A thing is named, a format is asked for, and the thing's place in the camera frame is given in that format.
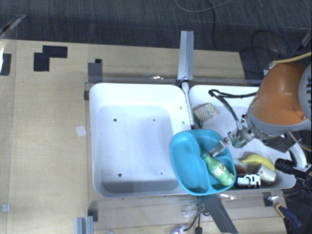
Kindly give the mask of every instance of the toy sink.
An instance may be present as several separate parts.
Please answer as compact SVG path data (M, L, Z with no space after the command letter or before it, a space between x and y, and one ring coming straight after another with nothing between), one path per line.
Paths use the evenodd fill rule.
M190 90L192 107L210 102L218 112L204 123L205 129L222 137L235 129L231 114L208 95L209 89L247 94L255 87L194 86ZM173 85L98 83L89 94L93 184L101 196L125 197L186 194L179 186L170 159L170 141L177 133L190 130L183 91ZM252 98L232 99L238 116L246 113ZM239 158L257 153L272 163L290 159L253 140L243 149L229 147L235 164ZM295 178L277 171L277 181L269 189L286 189Z

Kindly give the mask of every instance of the yellow banana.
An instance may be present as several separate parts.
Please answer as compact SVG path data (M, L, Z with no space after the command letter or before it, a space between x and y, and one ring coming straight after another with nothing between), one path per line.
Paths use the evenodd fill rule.
M262 164L266 166L267 168L269 168L271 171L275 172L275 167L272 164L272 162L266 159L265 157L257 155L257 154L249 155L246 159L243 159L240 162L242 164L244 163Z

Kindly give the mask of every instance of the plastic bottle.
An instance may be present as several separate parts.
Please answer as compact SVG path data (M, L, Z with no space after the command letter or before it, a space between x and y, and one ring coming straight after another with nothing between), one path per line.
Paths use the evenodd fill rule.
M234 175L217 159L212 158L207 151L200 154L200 157L206 161L209 172L220 180L224 186L229 186L234 182Z

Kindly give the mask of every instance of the sponge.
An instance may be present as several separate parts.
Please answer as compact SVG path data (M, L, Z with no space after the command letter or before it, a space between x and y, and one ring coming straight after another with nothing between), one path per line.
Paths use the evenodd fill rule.
M194 114L197 118L202 121L208 121L218 115L217 111L211 105L211 103L207 103L203 106L200 106L194 110Z

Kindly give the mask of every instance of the yellow cable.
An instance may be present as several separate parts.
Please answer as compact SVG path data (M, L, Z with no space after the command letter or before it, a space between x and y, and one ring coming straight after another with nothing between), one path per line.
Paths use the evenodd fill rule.
M293 57L293 58L288 58L288 59L281 59L281 60L273 60L271 62L271 64L275 64L275 63L284 63L284 62L292 62L292 61L296 61L296 60L301 60L305 57L310 57L311 56L311 51L307 52L305 54L299 55L297 57Z
M289 134L289 136L292 138L292 140L293 140L294 142L297 142L297 141L298 141L298 140L296 139L296 137L293 136L293 133L292 133L292 132L288 132L288 134ZM301 143L298 143L298 144L299 144L299 146L300 146L302 149L307 150L307 151L309 151L309 152L312 152L311 148L306 147L306 146L302 145Z

